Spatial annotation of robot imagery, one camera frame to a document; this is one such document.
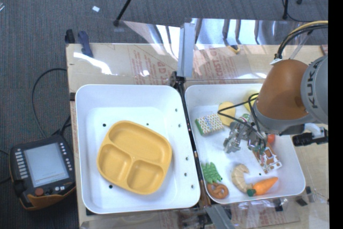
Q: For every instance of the brown toy pretzel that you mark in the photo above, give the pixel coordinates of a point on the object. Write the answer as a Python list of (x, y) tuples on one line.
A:
[(217, 191)]

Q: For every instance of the yellow oval toy food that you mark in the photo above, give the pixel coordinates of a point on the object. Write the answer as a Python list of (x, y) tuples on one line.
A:
[(227, 116)]

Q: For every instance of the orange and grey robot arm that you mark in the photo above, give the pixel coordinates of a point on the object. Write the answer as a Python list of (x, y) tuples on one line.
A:
[(288, 88)]

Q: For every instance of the white and brown carton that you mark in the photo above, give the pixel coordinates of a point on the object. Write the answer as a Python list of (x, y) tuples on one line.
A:
[(269, 159)]

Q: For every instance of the brown cardboard board, red print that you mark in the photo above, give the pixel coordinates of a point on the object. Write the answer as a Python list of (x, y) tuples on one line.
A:
[(112, 67)]

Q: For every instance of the orange toy carrot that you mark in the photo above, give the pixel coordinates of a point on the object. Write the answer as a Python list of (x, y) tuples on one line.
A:
[(264, 186)]

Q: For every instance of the yellow toy lemon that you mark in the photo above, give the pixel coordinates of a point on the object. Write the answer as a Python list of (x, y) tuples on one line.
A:
[(247, 103)]

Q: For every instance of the yellow divided plate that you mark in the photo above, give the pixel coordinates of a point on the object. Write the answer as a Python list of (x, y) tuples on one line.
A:
[(134, 156)]

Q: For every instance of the green and white patterned carton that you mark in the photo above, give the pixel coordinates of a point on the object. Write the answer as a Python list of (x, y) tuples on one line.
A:
[(209, 124)]

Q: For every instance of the orange toy tomato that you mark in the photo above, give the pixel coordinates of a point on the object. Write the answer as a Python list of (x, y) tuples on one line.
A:
[(271, 138)]

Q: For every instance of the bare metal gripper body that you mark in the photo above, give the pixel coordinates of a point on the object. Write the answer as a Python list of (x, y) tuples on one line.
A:
[(242, 132)]

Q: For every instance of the green and white small can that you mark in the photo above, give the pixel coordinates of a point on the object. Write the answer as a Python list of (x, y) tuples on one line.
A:
[(245, 118)]

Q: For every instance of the white plastic tray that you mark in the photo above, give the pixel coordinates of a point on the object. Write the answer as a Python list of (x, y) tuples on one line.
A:
[(139, 99), (209, 147)]

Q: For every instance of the black cylinder on white bracket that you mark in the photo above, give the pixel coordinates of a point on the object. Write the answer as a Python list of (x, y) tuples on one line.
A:
[(305, 139)]

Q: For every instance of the beige toy croissant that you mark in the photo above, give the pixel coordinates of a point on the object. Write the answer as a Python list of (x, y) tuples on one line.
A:
[(239, 177)]

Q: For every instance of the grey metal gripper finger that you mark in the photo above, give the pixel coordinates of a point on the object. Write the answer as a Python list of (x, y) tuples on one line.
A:
[(232, 144), (254, 146)]

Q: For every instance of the green toy leaf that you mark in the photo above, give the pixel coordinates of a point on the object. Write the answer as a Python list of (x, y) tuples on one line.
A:
[(211, 173)]

